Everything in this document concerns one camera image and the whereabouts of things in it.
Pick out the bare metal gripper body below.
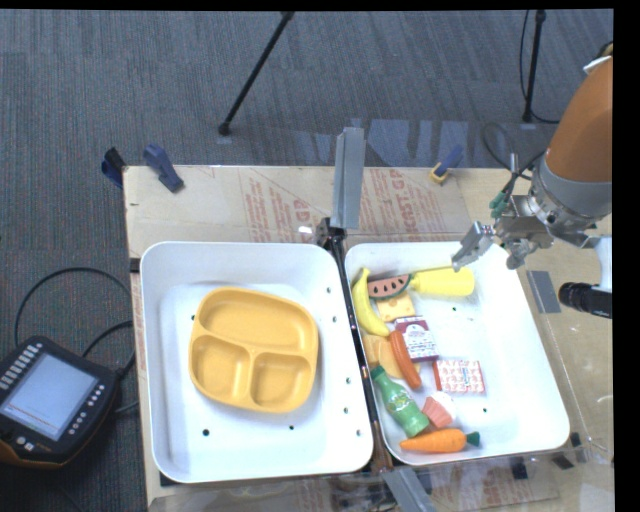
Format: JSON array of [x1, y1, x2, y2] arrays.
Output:
[[492, 192, 600, 249]]

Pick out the yellow bottle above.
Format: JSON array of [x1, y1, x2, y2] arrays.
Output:
[[409, 265, 476, 299]]

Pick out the white plastic tray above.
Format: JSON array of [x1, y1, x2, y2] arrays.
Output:
[[139, 240, 376, 486], [343, 240, 572, 468]]

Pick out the red watermelon slice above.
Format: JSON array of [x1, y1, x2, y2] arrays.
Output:
[[366, 273, 413, 301]]

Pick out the yellow cheese slice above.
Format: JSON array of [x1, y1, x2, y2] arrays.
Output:
[[375, 292, 418, 323]]

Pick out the red and white carton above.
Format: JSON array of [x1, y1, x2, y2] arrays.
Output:
[[393, 315, 441, 364]]

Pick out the yellow banana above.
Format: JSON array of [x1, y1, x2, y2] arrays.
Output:
[[350, 267, 392, 338]]

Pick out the red and white packet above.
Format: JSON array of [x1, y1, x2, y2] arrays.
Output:
[[431, 358, 487, 396]]

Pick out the orange sausage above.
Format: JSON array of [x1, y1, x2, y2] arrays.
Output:
[[388, 329, 423, 391]]

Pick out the pale orange chips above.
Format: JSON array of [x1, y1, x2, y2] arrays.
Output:
[[360, 331, 404, 380]]

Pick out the pink and white cupcake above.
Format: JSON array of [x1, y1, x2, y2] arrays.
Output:
[[420, 390, 458, 430]]

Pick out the green bottle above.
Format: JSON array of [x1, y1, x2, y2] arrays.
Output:
[[369, 364, 431, 439]]

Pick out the orange carrot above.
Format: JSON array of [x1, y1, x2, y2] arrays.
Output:
[[398, 427, 482, 455]]

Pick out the brown cardboard board red print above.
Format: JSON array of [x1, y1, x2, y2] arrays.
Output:
[[122, 164, 614, 512]]

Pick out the yellow divided plate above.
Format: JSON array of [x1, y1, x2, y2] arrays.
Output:
[[187, 285, 321, 415]]

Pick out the black cylinder on white bracket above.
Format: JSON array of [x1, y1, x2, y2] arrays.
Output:
[[557, 234, 614, 320]]

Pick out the black block with thin wires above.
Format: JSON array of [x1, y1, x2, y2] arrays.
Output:
[[314, 217, 347, 247]]

